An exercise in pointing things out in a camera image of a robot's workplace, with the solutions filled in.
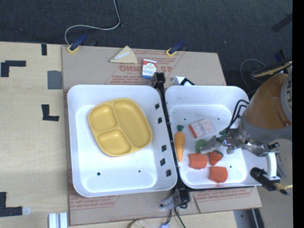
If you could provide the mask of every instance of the metal clip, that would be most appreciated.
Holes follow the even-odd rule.
[[[180,201],[180,193],[178,189],[175,190],[175,192],[170,195],[168,198],[159,201],[159,210],[171,210],[174,207],[178,206],[181,201]]]

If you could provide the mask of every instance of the triangular object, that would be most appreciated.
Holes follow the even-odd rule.
[[[137,57],[128,46],[125,46],[119,53],[110,60],[111,63],[137,63]]]

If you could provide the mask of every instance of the toy carrot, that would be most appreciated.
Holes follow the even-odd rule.
[[[186,136],[182,132],[183,128],[184,128],[184,126],[178,125],[177,126],[178,132],[174,136],[174,144],[175,144],[175,150],[176,150],[178,162],[181,162],[182,154],[183,154],[184,148],[185,148]]]
[[[209,179],[216,183],[225,182],[228,178],[228,171],[226,167],[211,166],[209,168]]]
[[[215,150],[215,151],[212,151],[208,154],[209,156],[209,163],[210,165],[215,165],[216,163],[218,163],[221,159],[223,159],[223,153],[218,151],[218,150]]]
[[[208,162],[207,156],[201,153],[189,154],[189,161],[190,161],[189,167],[197,170],[205,168]]]

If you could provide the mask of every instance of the cardboard box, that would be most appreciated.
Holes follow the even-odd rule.
[[[165,88],[173,85],[175,76],[186,77],[196,85],[224,86],[218,55],[177,52],[173,57],[167,57],[162,50],[133,49],[138,59],[138,64],[134,65],[109,62],[121,48],[80,47],[74,54],[69,54],[66,48],[62,47],[62,66],[70,225],[166,217],[168,211],[159,210],[159,201],[169,197],[170,190],[94,198],[82,197],[75,191],[70,160],[67,92],[72,86],[81,84],[148,85],[150,80],[141,77],[143,59],[157,62],[157,72],[164,72],[166,76]],[[188,207],[180,210],[182,215],[261,207],[256,187],[192,191],[190,196]]]

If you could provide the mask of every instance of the small box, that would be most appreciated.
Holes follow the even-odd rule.
[[[189,125],[189,129],[194,138],[204,136],[214,131],[214,128],[209,119],[201,119],[197,122],[191,123]]]
[[[154,73],[157,71],[157,62],[144,59],[142,62],[142,78],[152,79]]]

